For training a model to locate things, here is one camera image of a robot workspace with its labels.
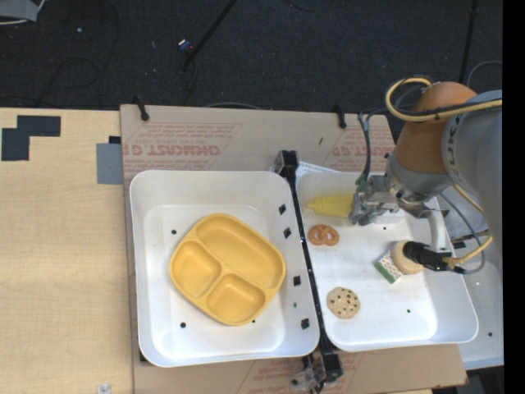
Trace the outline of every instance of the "yellow plate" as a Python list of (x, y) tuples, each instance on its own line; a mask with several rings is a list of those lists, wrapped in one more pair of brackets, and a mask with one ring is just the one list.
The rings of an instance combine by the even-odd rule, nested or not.
[(226, 325), (253, 321), (279, 291), (285, 274), (281, 252), (224, 213), (197, 222), (170, 261), (171, 281), (180, 293)]

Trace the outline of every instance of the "toy pretzel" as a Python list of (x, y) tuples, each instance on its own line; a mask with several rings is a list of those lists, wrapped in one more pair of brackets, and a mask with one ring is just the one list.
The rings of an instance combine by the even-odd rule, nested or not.
[(314, 245), (333, 246), (339, 242), (339, 234), (328, 225), (315, 225), (308, 232), (308, 239)]

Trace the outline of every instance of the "yellow bottle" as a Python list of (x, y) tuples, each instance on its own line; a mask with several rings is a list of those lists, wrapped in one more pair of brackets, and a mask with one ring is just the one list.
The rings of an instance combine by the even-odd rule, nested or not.
[(317, 197), (306, 207), (312, 208), (316, 214), (332, 216), (334, 218), (347, 218), (352, 210), (354, 194), (326, 195)]

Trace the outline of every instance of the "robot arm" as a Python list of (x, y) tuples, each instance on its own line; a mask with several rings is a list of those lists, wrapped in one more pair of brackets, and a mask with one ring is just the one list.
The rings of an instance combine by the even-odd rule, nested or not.
[[(426, 86), (413, 111), (393, 107), (395, 89), (413, 82)], [(406, 122), (385, 175), (371, 176), (354, 194), (349, 220), (364, 226), (399, 208), (430, 218), (436, 212), (425, 203), (454, 186), (479, 198), (478, 208), (502, 253), (501, 91), (476, 94), (460, 83), (412, 77), (387, 90), (386, 106)]]

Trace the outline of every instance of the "white tray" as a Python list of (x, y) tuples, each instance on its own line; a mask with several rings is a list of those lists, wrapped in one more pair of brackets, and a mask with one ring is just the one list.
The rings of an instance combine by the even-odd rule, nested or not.
[[(390, 220), (383, 218), (383, 224), (351, 226), (348, 219), (316, 215), (306, 207), (318, 196), (354, 193), (358, 176), (313, 172), (297, 183), (305, 233), (324, 223), (340, 234), (339, 243), (332, 247), (308, 243), (328, 338), (347, 351), (471, 341), (478, 324), (463, 276), (424, 269), (390, 284), (373, 265), (397, 241), (429, 244), (427, 220), (401, 212)], [(348, 287), (361, 301), (361, 309), (351, 319), (337, 318), (326, 306), (326, 295), (336, 286)]]
[[(290, 187), (282, 177), (272, 172), (146, 171), (131, 182), (130, 204), (139, 345), (149, 362), (176, 367), (302, 356), (316, 348), (317, 315)], [(215, 321), (170, 279), (168, 265), (176, 245), (212, 213), (235, 216), (285, 258), (281, 289), (254, 323), (227, 326)]]

